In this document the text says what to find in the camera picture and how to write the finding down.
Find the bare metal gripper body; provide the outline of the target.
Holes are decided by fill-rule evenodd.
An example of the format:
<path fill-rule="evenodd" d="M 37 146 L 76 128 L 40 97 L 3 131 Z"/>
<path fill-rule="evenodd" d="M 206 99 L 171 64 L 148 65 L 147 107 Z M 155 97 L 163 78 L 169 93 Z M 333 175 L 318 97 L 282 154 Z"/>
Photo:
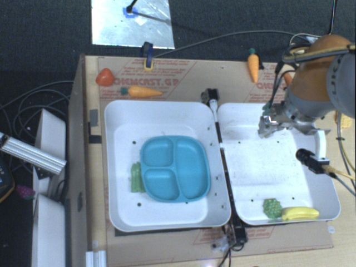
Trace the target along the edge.
<path fill-rule="evenodd" d="M 279 130 L 295 128 L 297 130 L 315 130 L 315 119 L 295 108 L 293 104 L 273 104 L 268 116 L 276 121 Z"/>

